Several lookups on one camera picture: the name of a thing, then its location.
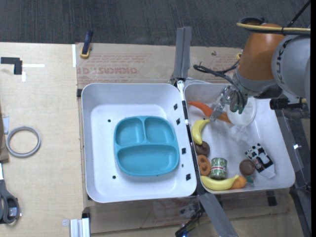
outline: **metal ring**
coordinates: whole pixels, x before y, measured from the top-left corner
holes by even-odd
[[[15,151],[13,151],[13,150],[11,149],[11,147],[10,147],[10,140],[11,140],[11,137],[12,137],[15,133],[17,133],[17,132],[19,132],[19,131],[25,131],[25,130],[34,133],[34,134],[36,135],[37,139],[38,139],[38,143],[37,143],[37,145],[36,145],[31,151],[29,151],[29,152],[27,152],[27,153],[25,153],[25,154],[17,153],[17,152],[15,152]],[[33,154],[40,148],[40,134],[39,134],[39,132],[36,131],[36,129],[34,129],[34,128],[31,127],[31,126],[26,126],[26,125],[24,125],[24,126],[18,126],[18,127],[14,128],[14,129],[12,129],[12,130],[8,133],[8,136],[7,136],[7,138],[6,138],[6,146],[7,146],[8,150],[9,150],[9,152],[10,152],[13,156],[15,156],[15,157],[20,157],[20,158],[29,157],[29,156],[33,155]]]

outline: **can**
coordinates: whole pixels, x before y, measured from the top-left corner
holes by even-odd
[[[224,180],[226,179],[226,168],[227,168],[227,160],[224,158],[213,158],[211,161],[211,172],[209,174],[210,178],[216,180]]]

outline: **carrot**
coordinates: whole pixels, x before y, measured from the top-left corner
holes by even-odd
[[[245,187],[246,185],[246,182],[247,182],[247,179],[244,177],[244,176],[239,176],[233,183],[233,186],[231,186],[229,188],[229,190],[231,189],[239,189],[239,188],[243,188]]]
[[[202,102],[197,102],[197,101],[192,101],[192,102],[188,102],[189,105],[193,105],[195,107],[198,107],[199,109],[202,110],[202,112],[204,113],[205,116],[210,117],[212,114],[212,108],[210,108],[208,105],[202,103]],[[227,113],[224,112],[222,113],[220,116],[217,117],[218,119],[225,121],[227,123],[231,123],[231,121],[229,120]]]

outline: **gray carpet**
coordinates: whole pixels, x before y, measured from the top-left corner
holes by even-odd
[[[0,0],[0,41],[174,45],[176,29],[193,27],[191,45],[243,47],[236,22],[264,17],[286,26],[308,0]],[[311,6],[293,27],[311,23]]]

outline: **scissors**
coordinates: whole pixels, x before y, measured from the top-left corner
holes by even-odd
[[[0,222],[2,220],[10,224],[18,218],[19,214],[20,206],[18,200],[5,187],[2,163],[0,162]]]

